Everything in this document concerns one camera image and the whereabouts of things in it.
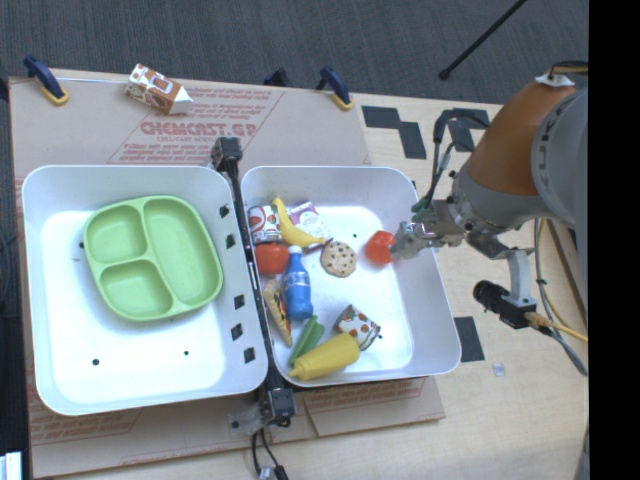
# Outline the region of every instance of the gray carpet floor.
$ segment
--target gray carpet floor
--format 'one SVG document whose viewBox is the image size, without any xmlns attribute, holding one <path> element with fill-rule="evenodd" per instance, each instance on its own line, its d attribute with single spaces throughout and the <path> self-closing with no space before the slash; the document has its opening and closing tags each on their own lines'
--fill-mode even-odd
<svg viewBox="0 0 640 480">
<path fill-rule="evenodd" d="M 518 1 L 0 0 L 0 61 L 12 76 L 26 75 L 32 54 L 50 67 L 129 73 L 141 62 L 170 77 L 241 84 L 284 68 L 305 88 L 328 64 L 352 92 L 502 104 L 554 63 L 589 60 L 589 0 L 527 0 L 438 78 Z M 28 446 L 10 134 L 0 101 L 0 454 Z"/>
</svg>

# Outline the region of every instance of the red tomato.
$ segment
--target red tomato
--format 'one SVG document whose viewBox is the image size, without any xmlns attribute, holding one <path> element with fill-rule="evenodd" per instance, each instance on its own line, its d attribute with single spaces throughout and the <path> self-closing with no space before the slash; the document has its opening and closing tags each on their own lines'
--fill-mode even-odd
<svg viewBox="0 0 640 480">
<path fill-rule="evenodd" d="M 391 263 L 393 258 L 389 247 L 396 243 L 396 237 L 388 231 L 376 231 L 364 249 L 367 258 L 376 263 Z"/>
<path fill-rule="evenodd" d="M 258 272 L 281 274 L 289 263 L 289 249 L 273 242 L 258 244 L 255 248 Z"/>
</svg>

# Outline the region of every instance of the blue bottle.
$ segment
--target blue bottle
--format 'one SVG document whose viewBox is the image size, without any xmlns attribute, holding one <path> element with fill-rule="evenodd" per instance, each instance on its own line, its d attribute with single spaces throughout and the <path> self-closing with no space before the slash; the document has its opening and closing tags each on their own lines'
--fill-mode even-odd
<svg viewBox="0 0 640 480">
<path fill-rule="evenodd" d="M 282 279 L 289 320 L 306 320 L 313 316 L 309 273 L 302 266 L 302 248 L 289 247 L 289 264 Z"/>
</svg>

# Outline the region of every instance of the black pole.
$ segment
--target black pole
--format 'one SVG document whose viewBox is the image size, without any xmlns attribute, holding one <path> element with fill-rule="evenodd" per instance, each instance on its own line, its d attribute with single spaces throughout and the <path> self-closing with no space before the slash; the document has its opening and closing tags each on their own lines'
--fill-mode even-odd
<svg viewBox="0 0 640 480">
<path fill-rule="evenodd" d="M 456 60 L 454 60 L 447 68 L 440 71 L 438 74 L 438 78 L 440 80 L 446 80 L 449 78 L 451 72 L 471 53 L 480 46 L 491 34 L 493 34 L 496 29 L 502 25 L 507 19 L 516 12 L 527 0 L 518 0 L 505 14 L 503 14 L 498 21 L 496 21 L 489 29 L 482 34 L 475 43 L 473 43 L 469 48 L 467 48 Z"/>
</svg>

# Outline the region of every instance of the table surface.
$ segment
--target table surface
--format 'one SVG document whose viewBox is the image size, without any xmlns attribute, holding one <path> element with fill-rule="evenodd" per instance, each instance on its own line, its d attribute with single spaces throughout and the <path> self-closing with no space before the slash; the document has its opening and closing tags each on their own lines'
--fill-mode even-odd
<svg viewBox="0 0 640 480">
<path fill-rule="evenodd" d="M 59 72 L 91 79 L 84 72 Z M 394 167 L 414 180 L 418 194 L 426 192 L 431 177 L 431 132 L 443 110 L 464 107 L 485 110 L 492 118 L 499 106 L 471 102 L 425 100 L 353 94 L 372 165 Z M 397 129 L 367 127 L 362 106 L 395 108 L 403 122 L 417 123 L 427 159 L 406 158 Z M 472 130 L 474 140 L 480 130 Z M 453 156 L 450 168 L 459 168 L 466 154 Z M 444 177 L 436 197 L 445 197 Z M 540 236 L 542 277 L 546 290 L 567 325 L 586 334 L 580 287 L 574 289 L 570 271 L 577 261 L 571 248 L 558 247 L 553 231 L 544 226 Z M 532 247 L 533 223 L 505 234 L 509 246 Z M 436 378 L 446 417 L 405 426 L 356 432 L 308 441 L 272 445 L 289 478 L 396 479 L 569 479 L 573 478 L 589 417 L 588 380 L 571 363 L 562 347 L 532 329 L 513 330 L 497 315 L 485 313 L 472 296 L 475 284 L 490 279 L 510 286 L 506 262 L 491 261 L 466 244 L 441 249 L 437 259 L 454 317 L 472 317 L 484 360 L 461 362 L 451 373 Z M 532 255 L 532 276 L 535 275 Z M 539 300 L 532 280 L 532 295 Z M 588 346 L 564 335 L 587 364 Z M 503 375 L 497 375 L 497 369 Z M 260 450 L 261 462 L 269 464 Z M 254 479 L 250 449 L 180 458 L 170 461 L 69 475 L 74 479 Z"/>
</svg>

